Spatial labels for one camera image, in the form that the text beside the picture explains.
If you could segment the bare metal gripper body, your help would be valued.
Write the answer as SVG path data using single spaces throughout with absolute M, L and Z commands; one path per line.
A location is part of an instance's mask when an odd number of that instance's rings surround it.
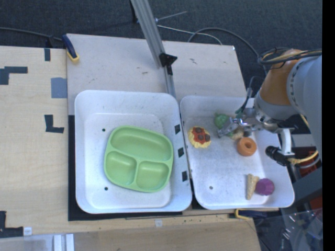
M 267 130 L 274 133 L 278 129 L 278 123 L 255 108 L 238 110 L 235 119 L 245 131 Z

